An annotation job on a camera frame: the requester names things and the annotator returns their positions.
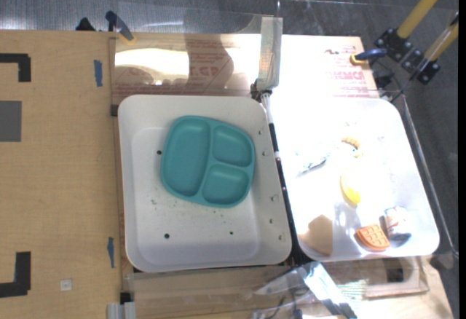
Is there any small white can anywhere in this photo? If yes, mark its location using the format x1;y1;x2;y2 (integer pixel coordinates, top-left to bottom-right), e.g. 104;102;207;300
384;206;413;241

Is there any teal divided plate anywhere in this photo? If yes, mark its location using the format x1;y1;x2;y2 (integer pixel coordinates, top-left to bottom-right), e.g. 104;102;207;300
159;115;256;209

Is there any thin black and white rod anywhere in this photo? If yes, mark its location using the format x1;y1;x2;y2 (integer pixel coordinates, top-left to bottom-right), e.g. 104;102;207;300
260;90;299;256

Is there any black block with thin wires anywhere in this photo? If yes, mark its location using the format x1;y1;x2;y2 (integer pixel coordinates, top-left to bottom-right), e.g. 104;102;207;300
250;79;273;96

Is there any tan pretzel biscuit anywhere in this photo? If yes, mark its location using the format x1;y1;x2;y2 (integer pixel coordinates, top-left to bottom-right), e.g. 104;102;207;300
340;136;363;159

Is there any orange waffle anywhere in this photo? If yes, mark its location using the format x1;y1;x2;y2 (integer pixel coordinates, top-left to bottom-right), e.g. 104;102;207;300
355;224;391;253

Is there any brown cardboard board red print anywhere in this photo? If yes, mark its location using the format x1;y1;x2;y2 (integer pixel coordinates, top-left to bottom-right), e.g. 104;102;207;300
110;31;430;299

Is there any white plastic tray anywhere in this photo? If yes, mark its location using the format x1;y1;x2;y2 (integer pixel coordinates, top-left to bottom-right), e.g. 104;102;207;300
116;93;293;273
269;95;441;262

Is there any tan bread slice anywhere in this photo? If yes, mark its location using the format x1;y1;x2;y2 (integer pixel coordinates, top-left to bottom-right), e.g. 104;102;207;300
300;214;334;257

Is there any yellow banana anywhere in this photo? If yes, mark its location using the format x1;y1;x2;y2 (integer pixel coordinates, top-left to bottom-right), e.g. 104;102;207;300
339;173;362;206

